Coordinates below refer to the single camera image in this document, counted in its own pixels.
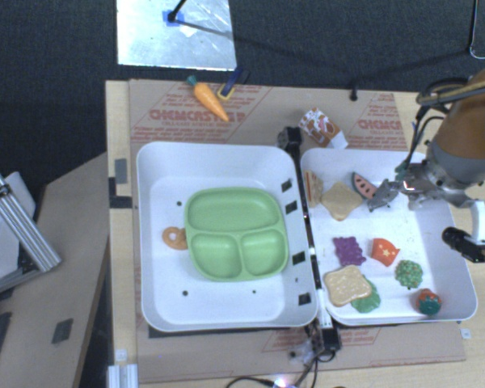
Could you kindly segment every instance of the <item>purple grapes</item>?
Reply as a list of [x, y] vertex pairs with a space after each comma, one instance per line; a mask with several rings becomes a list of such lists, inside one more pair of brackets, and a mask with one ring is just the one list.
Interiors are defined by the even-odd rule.
[[342, 266], [348, 266], [349, 264], [361, 266], [366, 261], [355, 237], [339, 237], [332, 240], [336, 246], [336, 255]]

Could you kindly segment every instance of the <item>aluminum rail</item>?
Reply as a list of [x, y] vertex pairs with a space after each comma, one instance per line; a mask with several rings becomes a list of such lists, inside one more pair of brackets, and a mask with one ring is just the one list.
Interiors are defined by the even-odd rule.
[[59, 255], [41, 235], [38, 227], [25, 212], [1, 175], [0, 215], [41, 272], [47, 272], [61, 262]]

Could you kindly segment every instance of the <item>black clip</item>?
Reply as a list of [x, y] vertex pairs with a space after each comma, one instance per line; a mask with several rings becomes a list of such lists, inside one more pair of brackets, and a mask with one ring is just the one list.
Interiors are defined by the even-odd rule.
[[448, 227], [442, 233], [442, 240], [453, 250], [459, 251], [463, 257], [472, 263], [485, 262], [485, 256], [482, 251], [485, 245], [478, 245], [467, 240], [470, 237], [468, 233], [454, 227]]
[[11, 187], [9, 184], [0, 186], [0, 198], [3, 198], [11, 193]]

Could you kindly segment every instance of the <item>green plate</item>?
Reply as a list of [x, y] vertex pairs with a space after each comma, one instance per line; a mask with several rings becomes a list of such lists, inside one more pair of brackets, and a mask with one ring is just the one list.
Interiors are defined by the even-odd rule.
[[288, 261], [288, 239], [276, 200], [258, 188], [212, 188], [185, 206], [192, 262], [212, 280], [262, 279]]

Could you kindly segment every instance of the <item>black cable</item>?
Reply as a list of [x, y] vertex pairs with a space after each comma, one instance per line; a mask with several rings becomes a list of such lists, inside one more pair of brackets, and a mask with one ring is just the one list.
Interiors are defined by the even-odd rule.
[[422, 125], [422, 128], [420, 129], [418, 135], [417, 135], [417, 140], [416, 140], [416, 144], [418, 145], [420, 143], [420, 140], [422, 139], [422, 136], [424, 135], [424, 130], [426, 129], [426, 126], [428, 126], [428, 123], [432, 120], [443, 120], [444, 117], [443, 116], [432, 116], [430, 118], [428, 118], [424, 124]]
[[[443, 95], [446, 92], [451, 92], [457, 89], [461, 89], [467, 84], [467, 82], [468, 80], [466, 78], [446, 78], [446, 79], [441, 79], [439, 81], [430, 83], [429, 85], [426, 86], [426, 88], [422, 92], [419, 93], [419, 95], [417, 96], [417, 101], [420, 98], [429, 97], [431, 95]], [[424, 132], [424, 129], [427, 125], [427, 121], [426, 121], [422, 129], [419, 130], [420, 122], [422, 121], [422, 119], [425, 117], [425, 115], [428, 113], [430, 109], [435, 109], [444, 114], [449, 113], [449, 109], [446, 108], [445, 105], [441, 103], [434, 103], [432, 105], [420, 106], [420, 109], [415, 116], [415, 127], [413, 128], [413, 137], [411, 139], [410, 149], [408, 150], [408, 155], [406, 156], [406, 159], [404, 159], [404, 161], [401, 162], [401, 164], [397, 167], [399, 172], [406, 170], [411, 163], [411, 158], [415, 153], [416, 147], [420, 143], [420, 138], [422, 137], [422, 133]]]
[[316, 385], [316, 379], [318, 378], [318, 358], [314, 360], [314, 376], [313, 381], [310, 384], [310, 388], [314, 388]]
[[474, 43], [474, 29], [476, 28], [476, 15], [478, 14], [478, 2], [479, 0], [474, 0], [472, 4], [472, 14], [470, 16], [470, 27], [469, 27], [469, 41], [467, 42], [467, 48], [469, 50]]
[[456, 102], [471, 96], [485, 93], [485, 81], [470, 84], [469, 86], [459, 87], [458, 89], [445, 89], [435, 92], [434, 95], [425, 95], [423, 92], [416, 97], [419, 105], [431, 108], [441, 108], [446, 103]]
[[275, 382], [270, 381], [269, 379], [255, 378], [255, 377], [237, 377], [232, 381], [230, 381], [226, 386], [226, 388], [230, 388], [232, 385], [234, 385], [239, 381], [253, 381], [253, 382], [258, 382], [261, 385], [270, 386], [270, 387], [273, 387], [275, 385]]
[[313, 368], [314, 363], [317, 361], [317, 357], [315, 357], [308, 366], [304, 369], [304, 372], [300, 375], [300, 377], [293, 383], [294, 386], [300, 386], [300, 384], [306, 379], [307, 375]]
[[331, 355], [327, 359], [322, 359], [322, 356], [324, 353], [325, 352], [322, 352], [321, 354], [318, 355], [318, 362], [322, 362], [323, 364], [331, 362], [336, 356], [336, 351], [331, 351]]

